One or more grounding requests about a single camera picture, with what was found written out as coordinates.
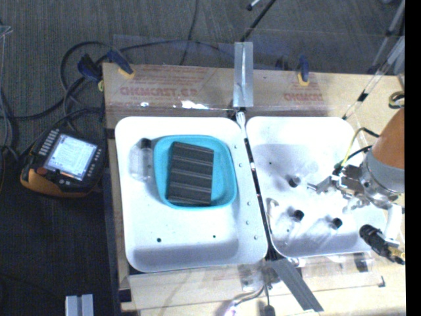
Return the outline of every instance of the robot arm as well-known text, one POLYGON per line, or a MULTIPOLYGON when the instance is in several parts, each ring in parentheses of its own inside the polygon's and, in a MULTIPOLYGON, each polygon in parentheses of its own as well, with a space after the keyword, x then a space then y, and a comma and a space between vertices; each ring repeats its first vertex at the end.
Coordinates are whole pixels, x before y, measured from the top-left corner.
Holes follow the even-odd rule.
POLYGON ((360 236, 379 255, 392 262, 405 263, 405 253, 395 240, 403 209, 394 203, 405 192, 405 110, 399 109, 388 122, 375 144, 358 166, 346 165, 335 179, 329 176, 317 186, 318 193, 334 187, 348 200, 348 211, 373 204, 387 210, 387 224, 381 230, 370 225, 360 229, 360 236))

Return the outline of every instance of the gray carpet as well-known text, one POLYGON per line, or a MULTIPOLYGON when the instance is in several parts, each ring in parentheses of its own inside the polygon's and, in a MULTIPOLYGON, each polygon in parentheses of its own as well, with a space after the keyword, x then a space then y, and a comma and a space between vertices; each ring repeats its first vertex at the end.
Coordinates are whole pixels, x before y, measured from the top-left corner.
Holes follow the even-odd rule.
MULTIPOLYGON (((197 0, 191 39, 225 45, 239 41, 269 0, 247 11, 252 1, 197 0)), ((399 3, 277 0, 246 39, 255 45, 255 68, 272 69, 280 57, 294 66, 305 53, 313 71, 365 73, 399 3)), ((39 118, 20 118, 62 99, 60 66, 72 46, 94 40, 118 47, 140 40, 186 40, 194 8, 195 0, 0 0, 0 20, 13 28, 7 37, 3 80, 7 109, 14 117, 14 140, 9 143, 24 152, 63 116, 58 107, 39 118)), ((174 42, 126 54, 134 63, 176 65, 185 48, 185 43, 174 42)), ((64 84, 80 77, 76 63, 84 53, 96 60, 107 49, 85 45, 72 52, 62 72, 64 84)), ((230 66, 232 60, 193 44, 183 64, 230 66)), ((84 84, 74 97, 84 106, 102 104, 95 84, 84 84)), ((79 118, 75 125, 87 135, 101 136, 103 123, 97 115, 79 118)), ((82 201, 39 196, 22 188, 18 171, 8 173, 0 195, 4 315, 63 315, 64 296, 88 293, 96 296, 96 315, 112 315, 102 194, 82 201)))

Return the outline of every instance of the black sponge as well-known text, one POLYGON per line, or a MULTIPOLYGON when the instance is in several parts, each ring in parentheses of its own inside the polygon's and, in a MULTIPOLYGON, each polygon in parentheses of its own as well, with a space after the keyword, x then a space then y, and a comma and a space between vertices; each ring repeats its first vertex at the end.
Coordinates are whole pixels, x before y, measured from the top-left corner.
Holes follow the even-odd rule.
POLYGON ((214 151, 207 147, 174 142, 167 199, 174 205, 211 205, 214 151))

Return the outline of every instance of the white plastic tray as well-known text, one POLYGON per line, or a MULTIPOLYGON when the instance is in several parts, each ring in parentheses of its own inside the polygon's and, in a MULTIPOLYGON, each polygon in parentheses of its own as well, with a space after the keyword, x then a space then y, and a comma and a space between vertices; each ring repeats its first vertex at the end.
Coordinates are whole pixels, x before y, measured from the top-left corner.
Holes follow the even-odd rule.
MULTIPOLYGON (((318 184, 332 174, 351 143, 351 125, 333 117, 253 117, 246 131, 255 162, 262 199, 269 213, 272 243, 286 257, 309 257, 370 251, 359 237, 359 228, 371 224, 383 230, 384 212, 373 205, 344 214, 347 201, 339 191, 318 195, 306 183, 318 184), (296 188, 288 184, 296 172, 308 174, 296 188), (274 199, 276 208, 270 205, 274 199), (299 209, 305 216, 294 237, 285 244, 283 234, 288 226, 276 224, 287 211, 299 209), (340 218, 343 225, 334 236, 323 235, 316 223, 340 218)), ((355 142, 353 150, 358 149, 355 142)), ((362 154, 350 163, 359 165, 362 154)))
POLYGON ((239 126, 224 118, 127 117, 115 129, 124 241, 130 265, 144 273, 256 263, 268 244, 239 126), (141 138, 209 135, 229 148, 237 177, 234 202, 218 209, 174 209, 159 199, 154 179, 134 180, 130 148, 141 138))

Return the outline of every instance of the blue tray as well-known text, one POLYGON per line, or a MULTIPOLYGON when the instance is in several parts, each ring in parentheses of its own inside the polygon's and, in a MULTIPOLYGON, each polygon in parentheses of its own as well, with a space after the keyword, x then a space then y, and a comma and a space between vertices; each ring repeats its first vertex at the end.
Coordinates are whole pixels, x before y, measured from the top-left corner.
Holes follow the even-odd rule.
POLYGON ((153 149, 153 164, 159 196, 170 207, 186 210, 214 209, 231 204, 237 196, 237 180, 230 150, 225 143, 212 136, 177 135, 162 137, 157 141, 153 149), (172 144, 174 142, 207 147, 214 151, 210 206, 185 207, 174 205, 167 200, 166 190, 170 174, 172 144))

